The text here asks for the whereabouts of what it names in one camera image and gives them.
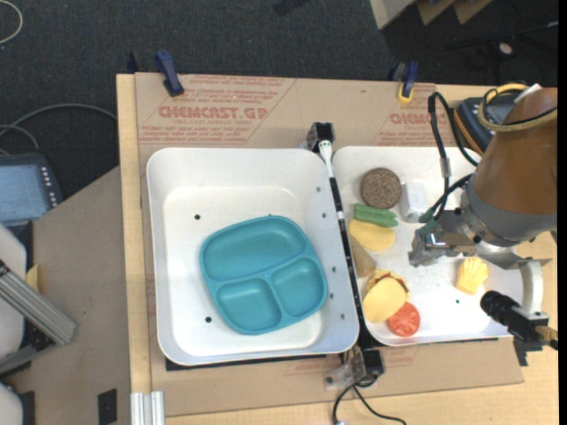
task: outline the green cucumber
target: green cucumber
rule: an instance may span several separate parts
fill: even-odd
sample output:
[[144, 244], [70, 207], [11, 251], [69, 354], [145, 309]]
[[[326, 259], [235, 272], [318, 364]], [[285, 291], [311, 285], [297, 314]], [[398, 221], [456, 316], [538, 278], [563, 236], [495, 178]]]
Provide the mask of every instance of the green cucumber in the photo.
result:
[[394, 212], [360, 203], [354, 204], [354, 218], [363, 222], [375, 223], [380, 227], [395, 227], [398, 225]]

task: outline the yellow cable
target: yellow cable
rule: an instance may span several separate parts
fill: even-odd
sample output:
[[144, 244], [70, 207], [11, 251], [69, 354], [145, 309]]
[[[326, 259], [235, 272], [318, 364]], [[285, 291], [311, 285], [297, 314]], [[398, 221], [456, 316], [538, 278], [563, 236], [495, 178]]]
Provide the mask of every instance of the yellow cable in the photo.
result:
[[486, 92], [483, 99], [480, 101], [480, 106], [478, 107], [478, 120], [485, 128], [494, 132], [517, 132], [525, 131], [526, 129], [535, 128], [540, 124], [547, 123], [555, 118], [557, 118], [557, 109], [552, 109], [549, 112], [544, 112], [541, 115], [526, 120], [521, 123], [512, 124], [494, 124], [490, 122], [485, 116], [485, 107], [490, 104], [490, 102], [495, 99], [498, 95], [502, 93], [507, 93], [509, 91], [524, 91], [527, 89], [527, 85], [522, 85], [521, 83], [509, 83], [506, 85], [501, 85], [495, 89], [490, 89]]

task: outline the white tray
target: white tray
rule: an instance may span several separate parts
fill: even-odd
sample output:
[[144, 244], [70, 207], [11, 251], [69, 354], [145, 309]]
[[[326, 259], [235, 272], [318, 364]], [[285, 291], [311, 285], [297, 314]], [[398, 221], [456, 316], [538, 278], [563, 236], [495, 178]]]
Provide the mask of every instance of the white tray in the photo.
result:
[[[452, 181], [474, 172], [471, 165], [457, 148], [446, 148], [452, 167]], [[439, 166], [437, 148], [406, 147], [346, 147], [333, 157], [333, 168], [337, 178], [346, 220], [353, 217], [353, 204], [363, 203], [360, 196], [362, 176], [375, 167], [387, 167], [394, 171], [400, 181], [420, 182], [424, 185], [429, 205], [441, 196], [443, 180]], [[461, 191], [453, 193], [447, 200], [446, 209], [460, 204]], [[518, 303], [522, 303], [522, 276], [517, 269], [503, 270], [488, 263], [489, 277], [474, 296], [460, 292], [455, 286], [458, 266], [463, 258], [442, 257], [438, 263], [428, 267], [412, 267], [408, 261], [414, 233], [422, 224], [406, 223], [400, 215], [399, 205], [392, 208], [398, 215], [398, 226], [394, 246], [381, 253], [369, 254], [377, 266], [387, 268], [403, 277], [408, 283], [410, 302], [421, 315], [421, 326], [411, 337], [396, 336], [385, 323], [366, 321], [370, 334], [382, 344], [391, 346], [427, 344], [447, 341], [483, 339], [510, 336], [501, 324], [490, 319], [480, 308], [480, 298], [487, 290], [497, 290]], [[368, 278], [359, 278], [359, 290], [366, 291]]]
[[[301, 149], [166, 148], [147, 166], [158, 339], [180, 365], [329, 354], [359, 334], [327, 170]], [[322, 262], [323, 307], [267, 334], [231, 329], [217, 313], [199, 270], [201, 244], [229, 225], [266, 216], [293, 220]]]

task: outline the screen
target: screen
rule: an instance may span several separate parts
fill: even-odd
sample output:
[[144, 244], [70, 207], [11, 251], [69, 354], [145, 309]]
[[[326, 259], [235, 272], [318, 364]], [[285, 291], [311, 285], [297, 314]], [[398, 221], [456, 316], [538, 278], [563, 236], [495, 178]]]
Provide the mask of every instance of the screen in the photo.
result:
[[38, 166], [0, 166], [0, 221], [34, 220], [50, 209]]

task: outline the white cable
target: white cable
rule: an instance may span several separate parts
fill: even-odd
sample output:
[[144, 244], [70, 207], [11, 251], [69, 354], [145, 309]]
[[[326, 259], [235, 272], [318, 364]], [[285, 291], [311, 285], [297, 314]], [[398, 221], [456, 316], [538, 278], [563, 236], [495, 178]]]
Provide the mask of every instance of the white cable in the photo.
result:
[[18, 35], [18, 33], [21, 31], [21, 28], [24, 25], [24, 16], [22, 16], [21, 11], [19, 10], [18, 6], [16, 6], [15, 4], [7, 2], [5, 0], [0, 0], [0, 4], [6, 4], [6, 5], [10, 6], [15, 12], [18, 13], [18, 18], [19, 18], [19, 25], [18, 25], [18, 28], [16, 28], [16, 31], [13, 32], [8, 37], [6, 37], [4, 39], [0, 39], [0, 44], [4, 44], [4, 43], [7, 43], [8, 41], [10, 41], [12, 38], [15, 38]]

